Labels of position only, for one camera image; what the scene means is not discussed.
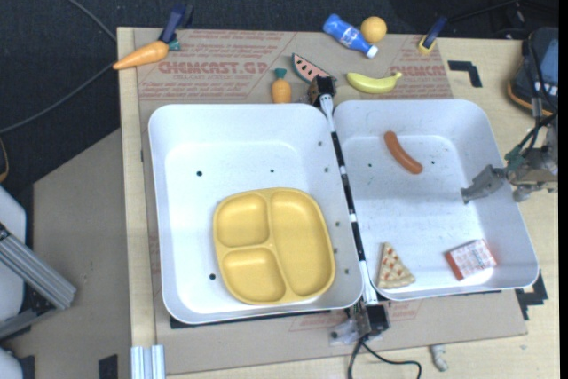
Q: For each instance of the orange and white carton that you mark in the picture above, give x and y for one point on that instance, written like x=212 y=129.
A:
x=470 y=259

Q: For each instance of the pizza slice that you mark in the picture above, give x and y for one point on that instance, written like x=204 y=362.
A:
x=392 y=273

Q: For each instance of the white plastic tray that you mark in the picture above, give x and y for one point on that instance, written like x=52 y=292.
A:
x=231 y=137
x=421 y=217

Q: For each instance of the small orange carrot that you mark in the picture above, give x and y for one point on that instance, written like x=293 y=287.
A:
x=281 y=91

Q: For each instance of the yellow banana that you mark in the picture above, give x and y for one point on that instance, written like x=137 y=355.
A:
x=373 y=83

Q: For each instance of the blue bottle white cap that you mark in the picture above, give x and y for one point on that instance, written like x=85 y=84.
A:
x=348 y=34

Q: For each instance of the yellow orange ball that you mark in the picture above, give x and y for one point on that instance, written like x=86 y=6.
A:
x=373 y=29

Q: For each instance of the yellow divided plate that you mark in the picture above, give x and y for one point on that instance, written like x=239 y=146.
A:
x=302 y=235

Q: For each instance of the thin black and white rod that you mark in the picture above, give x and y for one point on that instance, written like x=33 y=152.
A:
x=349 y=191

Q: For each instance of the orange sausage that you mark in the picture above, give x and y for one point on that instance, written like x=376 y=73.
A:
x=401 y=153

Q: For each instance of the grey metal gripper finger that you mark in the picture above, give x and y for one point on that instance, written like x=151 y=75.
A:
x=523 y=193
x=483 y=184

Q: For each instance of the large orange carrot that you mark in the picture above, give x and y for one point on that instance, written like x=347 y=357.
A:
x=146 y=55

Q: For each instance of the brown cardboard board red print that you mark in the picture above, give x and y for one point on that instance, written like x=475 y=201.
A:
x=213 y=66

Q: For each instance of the watermelon slice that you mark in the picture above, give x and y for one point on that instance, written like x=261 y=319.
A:
x=306 y=68

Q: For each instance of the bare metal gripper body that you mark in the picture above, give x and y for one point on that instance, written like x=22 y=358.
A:
x=534 y=171

